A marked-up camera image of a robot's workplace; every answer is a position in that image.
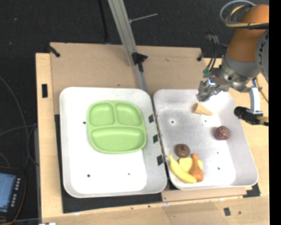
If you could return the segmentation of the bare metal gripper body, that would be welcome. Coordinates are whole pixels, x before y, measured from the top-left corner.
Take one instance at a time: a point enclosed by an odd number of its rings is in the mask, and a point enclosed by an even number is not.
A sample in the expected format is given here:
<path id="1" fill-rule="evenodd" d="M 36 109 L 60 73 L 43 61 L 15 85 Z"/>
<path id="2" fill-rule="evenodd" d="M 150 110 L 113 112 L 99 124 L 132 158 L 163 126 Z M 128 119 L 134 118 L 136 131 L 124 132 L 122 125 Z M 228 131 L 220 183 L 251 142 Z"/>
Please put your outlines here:
<path id="1" fill-rule="evenodd" d="M 203 78 L 205 80 L 200 82 L 199 90 L 204 88 L 207 91 L 208 88 L 218 88 L 220 92 L 228 92 L 229 89 L 248 92 L 250 89 L 246 86 L 250 78 L 241 77 L 230 67 L 226 66 L 214 67 L 212 69 L 207 66 L 203 70 Z"/>

